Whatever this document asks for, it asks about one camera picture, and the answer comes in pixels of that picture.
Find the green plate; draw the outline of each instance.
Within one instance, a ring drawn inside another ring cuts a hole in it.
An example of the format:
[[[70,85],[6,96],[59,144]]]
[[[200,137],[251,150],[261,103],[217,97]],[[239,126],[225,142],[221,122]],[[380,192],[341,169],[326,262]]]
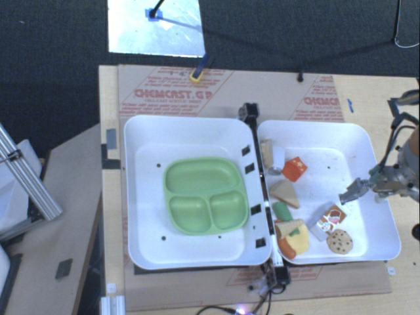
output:
[[[164,173],[166,207],[175,227],[186,234],[232,231],[248,218],[248,200],[235,164],[221,157],[182,159]]]

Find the black carpet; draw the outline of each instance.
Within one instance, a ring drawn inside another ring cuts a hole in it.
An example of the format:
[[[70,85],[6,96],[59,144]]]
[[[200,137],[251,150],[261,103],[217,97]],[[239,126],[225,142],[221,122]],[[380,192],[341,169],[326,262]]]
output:
[[[403,0],[401,44],[419,40]],[[391,43],[397,0],[199,0],[212,68],[419,76],[419,47]],[[0,122],[39,156],[98,123],[98,66],[195,66],[111,54],[107,0],[0,0]]]

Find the white tray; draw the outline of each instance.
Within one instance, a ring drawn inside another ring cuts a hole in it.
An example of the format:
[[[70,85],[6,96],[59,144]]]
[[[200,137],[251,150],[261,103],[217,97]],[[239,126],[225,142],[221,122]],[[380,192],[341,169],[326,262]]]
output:
[[[249,266],[265,262],[272,251],[249,127],[237,119],[139,115],[124,129],[129,224],[129,254],[139,267],[153,270],[201,266]],[[242,150],[249,148],[246,155]],[[216,156],[241,172],[250,214],[239,229],[189,236],[172,224],[163,193],[163,173],[184,158]],[[245,174],[245,167],[255,170]],[[251,208],[261,206],[252,214]]]
[[[338,195],[355,178],[368,178],[368,171],[376,165],[368,134],[354,124],[265,121],[259,126],[258,134],[260,141],[271,139],[274,146],[284,148],[286,159],[299,156],[308,166],[293,183],[301,207],[290,209],[293,218],[303,219],[308,227],[321,216],[322,209],[339,205]],[[268,187],[280,179],[284,176],[266,174]],[[343,209],[348,217],[340,228],[352,236],[354,247],[350,253],[333,253],[326,241],[320,242],[309,232],[309,250],[289,261],[324,264],[390,260],[398,256],[400,238],[388,201],[376,203],[375,194],[368,192],[346,203]]]

